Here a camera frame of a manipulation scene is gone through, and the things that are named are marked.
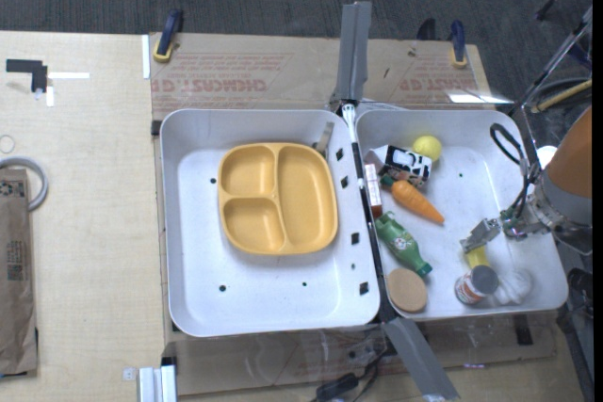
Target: blue tool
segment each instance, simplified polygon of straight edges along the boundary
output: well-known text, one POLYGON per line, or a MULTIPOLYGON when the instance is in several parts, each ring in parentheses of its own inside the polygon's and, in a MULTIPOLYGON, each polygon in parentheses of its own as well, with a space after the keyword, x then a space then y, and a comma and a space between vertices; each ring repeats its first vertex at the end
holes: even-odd
POLYGON ((171 57, 173 47, 172 37, 175 32, 182 28, 182 10, 174 8, 170 10, 168 20, 163 27, 161 39, 155 44, 153 50, 153 59, 157 62, 168 62, 171 57))
POLYGON ((450 60, 457 69, 463 69, 467 65, 467 58, 464 53, 464 27, 463 23, 456 20, 450 26, 450 38, 452 49, 450 50, 450 60))

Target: round wooden lid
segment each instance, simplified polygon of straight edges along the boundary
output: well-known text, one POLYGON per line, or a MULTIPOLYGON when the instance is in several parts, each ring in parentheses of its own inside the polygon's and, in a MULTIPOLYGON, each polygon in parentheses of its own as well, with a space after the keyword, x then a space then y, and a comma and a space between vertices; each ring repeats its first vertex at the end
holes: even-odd
POLYGON ((421 277, 406 268, 396 268, 385 278, 392 303, 405 312, 420 312, 427 304, 427 287, 421 277))

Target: lemon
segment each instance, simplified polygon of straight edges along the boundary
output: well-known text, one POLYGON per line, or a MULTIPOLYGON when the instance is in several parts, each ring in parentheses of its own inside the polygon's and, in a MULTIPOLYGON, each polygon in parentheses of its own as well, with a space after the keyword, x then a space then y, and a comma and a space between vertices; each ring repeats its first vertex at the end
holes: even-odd
POLYGON ((413 151, 436 161, 442 153, 442 143, 435 136, 421 136, 415 139, 413 151))

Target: wooden table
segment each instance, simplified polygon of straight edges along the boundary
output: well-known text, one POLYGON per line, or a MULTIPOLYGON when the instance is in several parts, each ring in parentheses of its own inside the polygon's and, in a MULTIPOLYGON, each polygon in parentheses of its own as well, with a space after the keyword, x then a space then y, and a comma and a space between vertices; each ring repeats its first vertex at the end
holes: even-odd
MULTIPOLYGON (((31 215, 39 368, 34 377, 0 381, 0 400, 134 401, 136 382, 124 369, 157 367, 165 346, 142 37, 0 32, 0 57, 90 74, 56 79, 49 107, 30 92, 28 74, 0 72, 0 135, 14 139, 11 154, 38 161, 50 182, 31 215)), ((564 338, 558 330, 554 337, 554 357, 448 374, 465 401, 580 400, 564 338)), ((314 389, 194 399, 297 401, 314 389)), ((379 378, 364 400, 423 399, 409 376, 396 375, 379 378)))

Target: orange carrot toy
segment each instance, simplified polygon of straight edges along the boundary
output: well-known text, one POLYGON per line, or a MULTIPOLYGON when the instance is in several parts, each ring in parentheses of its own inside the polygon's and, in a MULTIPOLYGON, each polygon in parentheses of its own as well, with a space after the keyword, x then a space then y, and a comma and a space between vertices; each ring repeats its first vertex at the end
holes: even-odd
POLYGON ((391 176, 385 174, 381 179, 381 184, 389 186, 394 200, 399 202, 406 209, 436 223, 444 223, 444 217, 440 212, 437 211, 429 200, 408 181, 396 181, 391 176))

